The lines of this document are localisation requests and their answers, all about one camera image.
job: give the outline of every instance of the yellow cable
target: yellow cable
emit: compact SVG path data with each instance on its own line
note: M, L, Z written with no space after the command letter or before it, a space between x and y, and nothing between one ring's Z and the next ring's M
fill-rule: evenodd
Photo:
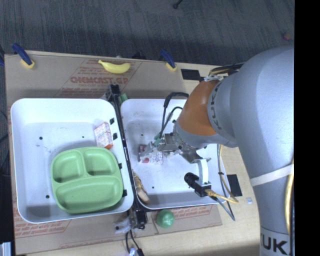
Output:
M218 155L219 161L222 160L221 151L222 151L222 145L219 144L219 155ZM234 203L234 204L239 203L238 199L235 198L235 196L231 193L230 189L229 189L228 186L227 186L227 183L226 183L225 178L224 178L224 174L221 173L221 166L220 166L220 164L219 164L219 175L220 175L220 177L221 177L221 179L222 179L222 182L223 182L223 185L224 185L225 189L226 189L227 192L229 193L230 197L233 199L233 200L230 200L230 199L228 198L227 201L229 201L229 202L231 202L231 203Z
M292 158L291 164L293 165L295 163L294 158ZM288 231L288 234L290 235L290 213L291 213L291 191L292 191L292 185L294 183L294 177L295 175L292 173L288 176L288 181L286 184L285 189L285 201L284 201L284 217L285 217L285 223L286 223L286 229Z
M226 201L228 201L230 203L234 203L234 204L238 204L239 203L239 201L237 199L236 200L231 200L230 198L227 198L227 197L225 197L223 195L220 195L220 194L214 192L213 190L211 190L209 188L205 189L204 191L206 192L206 194L209 197L221 198L221 199L224 199L224 200L226 200Z

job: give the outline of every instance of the black cable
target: black cable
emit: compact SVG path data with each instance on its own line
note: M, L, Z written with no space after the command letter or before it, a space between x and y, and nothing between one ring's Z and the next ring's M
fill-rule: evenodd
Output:
M236 71L243 66L244 62L231 65L219 66L210 71L210 75L224 74L230 71Z
M128 244L128 236L129 236L129 232L131 235L131 239L134 242L135 246L136 246L136 252L139 256L144 256L144 253L142 251L142 249L139 247L139 245L137 244L136 240L134 239L134 236L132 234L132 229L130 229L130 231L128 231L127 233L125 233L125 245L126 245L126 250L128 251L128 254L130 253L130 248L129 248L129 244Z
M134 242L136 248L139 249L139 245L136 243L134 236L132 235L132 229L130 229L130 234L131 234L132 241Z
M165 97L164 104L163 104L164 110L163 110L162 124L161 124L161 131L159 133L159 138L162 137L162 134L164 132L166 110L167 110L167 107L168 107L169 102L172 99L172 97L185 97L185 98L188 98L189 94L188 93L184 93L184 92L171 92L167 97Z
M125 233L125 244L126 244L126 250L128 251L128 254L129 254L130 249L129 249L129 245L128 245L128 234L129 234L129 231L127 233Z
M170 114L168 115L168 118L166 119L166 122L165 122L164 126L163 126L162 129L161 129L161 132L160 132L161 135L162 135L162 133L164 132L164 130L166 129L167 124L169 123L169 120L171 119L171 117L172 117L172 115L173 115L173 113L174 113L174 111L175 111L176 109L182 110L182 107L176 106L176 107L174 107L173 110L170 112Z

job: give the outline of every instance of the gray robot arm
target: gray robot arm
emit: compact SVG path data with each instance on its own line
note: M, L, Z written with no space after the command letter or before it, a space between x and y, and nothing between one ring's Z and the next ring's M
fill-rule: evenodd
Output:
M292 255L285 194L292 170L287 166L294 157L293 46L262 52L224 78L211 91L206 111L214 134L189 132L177 120L175 137L184 144L182 151L210 143L238 146L249 178L259 180L253 190L261 226L260 255ZM289 171L278 175L282 168Z

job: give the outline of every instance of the gray carpet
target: gray carpet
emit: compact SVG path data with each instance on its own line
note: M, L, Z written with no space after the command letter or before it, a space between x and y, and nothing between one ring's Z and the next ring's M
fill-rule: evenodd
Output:
M165 49L176 62L227 65L294 43L294 0L184 0L174 9L175 2L0 0L0 44L8 54L19 43L26 50L110 57L140 52L149 60ZM0 110L7 112L3 68ZM6 133L0 114L0 138ZM8 140L0 143L2 165Z

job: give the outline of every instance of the black strip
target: black strip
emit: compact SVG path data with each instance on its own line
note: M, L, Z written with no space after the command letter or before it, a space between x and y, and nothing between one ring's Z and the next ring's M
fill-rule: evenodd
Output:
M226 176L229 181L230 191L235 197L242 197L242 192L240 188L240 184L238 181L238 177L236 174L227 174Z
M199 70L181 69L181 74L184 80L195 80L195 81L201 80Z

